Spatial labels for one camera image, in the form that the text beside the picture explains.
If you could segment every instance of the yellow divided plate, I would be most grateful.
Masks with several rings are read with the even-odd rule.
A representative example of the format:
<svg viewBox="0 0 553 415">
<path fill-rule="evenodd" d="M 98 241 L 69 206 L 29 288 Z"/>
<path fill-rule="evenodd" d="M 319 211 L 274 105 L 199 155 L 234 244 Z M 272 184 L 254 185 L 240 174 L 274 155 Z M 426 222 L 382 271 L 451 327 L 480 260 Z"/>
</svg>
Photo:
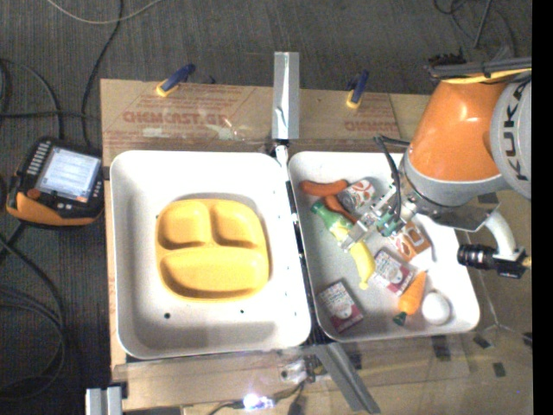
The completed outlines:
<svg viewBox="0 0 553 415">
<path fill-rule="evenodd" d="M 269 257 L 259 218 L 238 201 L 174 201 L 156 222 L 163 283 L 182 298 L 232 300 L 259 292 Z"/>
</svg>

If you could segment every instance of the banana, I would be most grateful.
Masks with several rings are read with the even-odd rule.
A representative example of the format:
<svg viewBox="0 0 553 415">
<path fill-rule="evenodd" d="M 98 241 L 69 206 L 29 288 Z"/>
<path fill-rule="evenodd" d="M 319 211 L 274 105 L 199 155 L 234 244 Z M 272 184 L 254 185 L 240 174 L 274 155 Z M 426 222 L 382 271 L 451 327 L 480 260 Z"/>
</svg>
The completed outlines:
<svg viewBox="0 0 553 415">
<path fill-rule="evenodd" d="M 334 229 L 332 229 L 332 233 L 338 241 L 342 241 L 347 236 L 348 232 L 349 229 L 346 227 L 334 227 Z M 355 266 L 357 267 L 360 278 L 359 287 L 365 290 L 369 287 L 368 280 L 376 268 L 374 257 L 364 241 L 355 243 L 350 248 L 349 253 L 353 257 Z"/>
</svg>

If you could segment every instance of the blue clamp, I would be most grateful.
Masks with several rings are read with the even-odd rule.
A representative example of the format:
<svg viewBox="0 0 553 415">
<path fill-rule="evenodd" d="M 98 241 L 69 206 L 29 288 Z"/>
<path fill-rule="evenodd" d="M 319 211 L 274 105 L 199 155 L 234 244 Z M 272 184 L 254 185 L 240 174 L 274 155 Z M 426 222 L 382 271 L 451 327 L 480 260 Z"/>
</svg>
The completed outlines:
<svg viewBox="0 0 553 415">
<path fill-rule="evenodd" d="M 181 67 L 178 71 L 173 73 L 168 79 L 162 81 L 156 87 L 156 91 L 162 97 L 167 97 L 172 93 L 182 81 L 187 81 L 188 76 L 196 70 L 196 66 L 192 63 Z"/>
<path fill-rule="evenodd" d="M 350 91 L 347 96 L 346 104 L 353 108 L 357 109 L 361 104 L 361 96 L 365 90 L 366 82 L 369 80 L 369 71 L 363 69 L 363 72 L 359 77 L 352 79 L 347 85 L 347 90 Z"/>
</svg>

